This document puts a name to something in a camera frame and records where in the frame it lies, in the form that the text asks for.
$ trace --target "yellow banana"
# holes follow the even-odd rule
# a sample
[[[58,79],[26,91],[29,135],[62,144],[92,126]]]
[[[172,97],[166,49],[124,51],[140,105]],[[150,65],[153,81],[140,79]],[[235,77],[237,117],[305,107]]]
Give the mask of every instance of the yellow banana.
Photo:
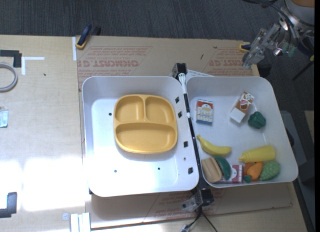
[[[196,138],[200,141],[200,145],[202,149],[211,154],[211,155],[219,155],[219,156],[225,156],[231,152],[231,147],[229,146],[216,146],[212,144],[211,142],[205,140],[198,134]]]

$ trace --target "small box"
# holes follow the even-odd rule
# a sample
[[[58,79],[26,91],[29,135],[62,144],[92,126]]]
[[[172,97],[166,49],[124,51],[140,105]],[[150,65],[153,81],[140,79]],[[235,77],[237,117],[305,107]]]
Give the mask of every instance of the small box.
[[[248,112],[254,97],[249,94],[248,92],[243,92],[240,99],[236,102],[235,106],[233,107],[230,117],[240,123],[246,113]]]
[[[212,124],[214,117],[214,104],[210,101],[198,100],[196,103],[196,121]]]
[[[231,176],[228,180],[222,179],[216,183],[242,183],[244,177],[244,166],[243,165],[232,165]]]

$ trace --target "white tray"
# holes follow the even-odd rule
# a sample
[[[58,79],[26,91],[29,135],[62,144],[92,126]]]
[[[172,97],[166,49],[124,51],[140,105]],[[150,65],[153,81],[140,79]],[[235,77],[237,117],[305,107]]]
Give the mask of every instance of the white tray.
[[[291,182],[298,176],[298,166],[281,118],[273,88],[260,77],[187,77],[186,90],[195,135],[216,145],[231,146],[227,160],[241,164],[238,157],[245,150],[262,145],[273,145],[281,172],[274,179],[242,184],[212,184],[216,188],[252,184]],[[243,91],[255,99],[239,124],[230,117],[230,111]],[[94,76],[82,86],[85,130],[85,170],[90,190],[101,197],[187,191],[199,182],[186,107],[181,84],[172,77],[117,77]],[[178,140],[176,146],[161,154],[137,154],[117,146],[113,128],[116,101],[128,94],[150,94],[166,98],[177,116]],[[196,123],[198,99],[213,102],[212,125]],[[266,126],[255,129],[248,126],[249,115],[260,111]],[[200,159],[209,157],[199,141]]]
[[[111,197],[187,191],[197,186],[199,171],[183,92],[176,79],[94,76],[83,83],[82,94],[84,164],[88,186],[95,195]],[[129,94],[158,95],[173,105],[178,128],[175,147],[160,154],[137,154],[117,146],[113,128],[114,107],[120,97]]]
[[[231,153],[226,159],[231,165],[243,164],[238,157],[243,151],[272,145],[281,171],[272,180],[242,183],[216,184],[215,188],[237,187],[252,184],[280,183],[294,181],[298,176],[298,166],[293,154],[284,123],[279,111],[271,84],[261,77],[193,77],[186,83],[189,97],[190,113],[195,134],[215,145],[231,146]],[[247,91],[255,98],[248,113],[241,123],[229,117],[241,93]],[[212,125],[196,123],[196,104],[198,99],[213,102]],[[255,111],[261,112],[266,118],[266,126],[256,129],[248,125],[249,116]],[[210,155],[204,152],[197,142],[201,159]]]

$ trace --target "yellow divided plate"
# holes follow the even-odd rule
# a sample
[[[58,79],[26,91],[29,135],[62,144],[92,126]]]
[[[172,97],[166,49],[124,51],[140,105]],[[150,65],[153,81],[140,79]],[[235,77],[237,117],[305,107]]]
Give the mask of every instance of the yellow divided plate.
[[[114,135],[125,151],[153,154],[172,149],[178,139],[172,105],[154,95],[125,95],[114,107]]]

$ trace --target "toy banana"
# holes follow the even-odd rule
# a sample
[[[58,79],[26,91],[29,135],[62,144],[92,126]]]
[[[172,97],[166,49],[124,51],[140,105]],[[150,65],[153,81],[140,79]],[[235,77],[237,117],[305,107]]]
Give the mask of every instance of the toy banana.
[[[225,180],[229,180],[231,177],[231,165],[225,157],[214,155],[213,158],[217,161]]]
[[[203,139],[200,134],[196,136],[196,138],[200,141],[200,145],[202,149],[211,154],[211,155],[219,155],[219,156],[225,156],[231,152],[231,147],[229,146],[216,146],[209,141]]]

